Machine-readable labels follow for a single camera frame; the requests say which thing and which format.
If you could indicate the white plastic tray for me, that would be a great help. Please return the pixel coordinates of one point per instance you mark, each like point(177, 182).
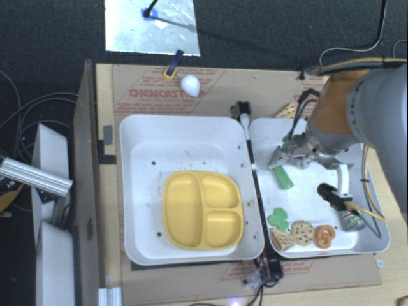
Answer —
point(303, 199)
point(150, 151)

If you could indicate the orange toy pretzel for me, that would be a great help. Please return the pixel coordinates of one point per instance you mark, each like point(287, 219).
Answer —
point(325, 236)

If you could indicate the thin black and white rod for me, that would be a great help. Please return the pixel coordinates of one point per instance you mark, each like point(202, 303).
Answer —
point(255, 171)

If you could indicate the green oblong block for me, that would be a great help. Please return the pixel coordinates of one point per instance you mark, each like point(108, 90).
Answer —
point(283, 178)

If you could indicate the tan chocolate chip biscuit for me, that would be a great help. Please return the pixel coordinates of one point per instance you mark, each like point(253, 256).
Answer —
point(303, 232)

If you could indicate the toy pizza slice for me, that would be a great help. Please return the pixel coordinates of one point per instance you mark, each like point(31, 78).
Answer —
point(288, 111)

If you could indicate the brown cardboard board red print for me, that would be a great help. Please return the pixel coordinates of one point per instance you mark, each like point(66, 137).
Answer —
point(255, 88)

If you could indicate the small can with green label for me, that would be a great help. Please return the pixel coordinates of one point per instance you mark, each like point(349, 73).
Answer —
point(352, 222)

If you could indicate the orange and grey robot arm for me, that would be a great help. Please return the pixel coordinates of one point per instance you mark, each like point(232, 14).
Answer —
point(376, 107)

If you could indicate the white egg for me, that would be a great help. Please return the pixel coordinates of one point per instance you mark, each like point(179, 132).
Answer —
point(190, 85)

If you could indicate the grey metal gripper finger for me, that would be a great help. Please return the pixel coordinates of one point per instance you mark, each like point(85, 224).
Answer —
point(276, 158)
point(303, 163)

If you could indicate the toy sandwich wedge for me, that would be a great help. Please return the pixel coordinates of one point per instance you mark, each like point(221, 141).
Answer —
point(282, 239)

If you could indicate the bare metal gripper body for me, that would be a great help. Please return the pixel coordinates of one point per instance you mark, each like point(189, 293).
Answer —
point(306, 148)

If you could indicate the yellow divided plate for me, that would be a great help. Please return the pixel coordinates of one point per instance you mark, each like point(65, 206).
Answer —
point(191, 209)

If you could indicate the black cylinder on white bracket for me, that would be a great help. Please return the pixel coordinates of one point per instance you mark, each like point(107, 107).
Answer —
point(331, 194)

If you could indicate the green toy broccoli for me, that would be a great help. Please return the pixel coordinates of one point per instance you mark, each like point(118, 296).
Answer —
point(278, 218)

